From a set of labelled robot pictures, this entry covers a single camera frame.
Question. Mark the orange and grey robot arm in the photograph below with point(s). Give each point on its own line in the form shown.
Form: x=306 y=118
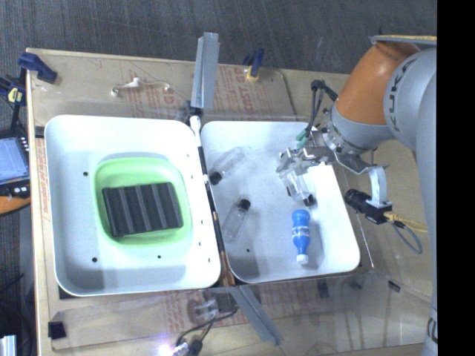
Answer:
x=371 y=87

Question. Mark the white plastic hook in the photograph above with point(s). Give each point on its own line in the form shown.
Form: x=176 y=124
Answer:
x=128 y=85

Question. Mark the clear plastic bottle black cap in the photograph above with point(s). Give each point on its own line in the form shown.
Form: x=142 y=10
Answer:
x=300 y=189
x=228 y=161
x=235 y=221

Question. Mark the black ribbed block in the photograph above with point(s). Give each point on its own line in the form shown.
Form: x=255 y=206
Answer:
x=143 y=209

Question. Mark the brown cardboard board red print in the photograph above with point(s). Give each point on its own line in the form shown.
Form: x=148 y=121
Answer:
x=156 y=102

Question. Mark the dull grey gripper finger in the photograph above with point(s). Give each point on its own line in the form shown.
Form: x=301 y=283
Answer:
x=290 y=155
x=285 y=167

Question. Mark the blue bottle white cap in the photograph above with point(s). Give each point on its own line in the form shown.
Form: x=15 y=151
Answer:
x=300 y=232

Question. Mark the black cylinder on white bracket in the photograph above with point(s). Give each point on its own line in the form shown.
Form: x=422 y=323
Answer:
x=375 y=208

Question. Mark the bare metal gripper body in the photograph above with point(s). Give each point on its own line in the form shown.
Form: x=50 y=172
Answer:
x=319 y=154

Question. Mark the green plate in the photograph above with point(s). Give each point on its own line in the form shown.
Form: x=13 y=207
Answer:
x=111 y=169

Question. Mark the white plastic tray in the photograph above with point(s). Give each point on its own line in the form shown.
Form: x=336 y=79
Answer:
x=74 y=198
x=267 y=243

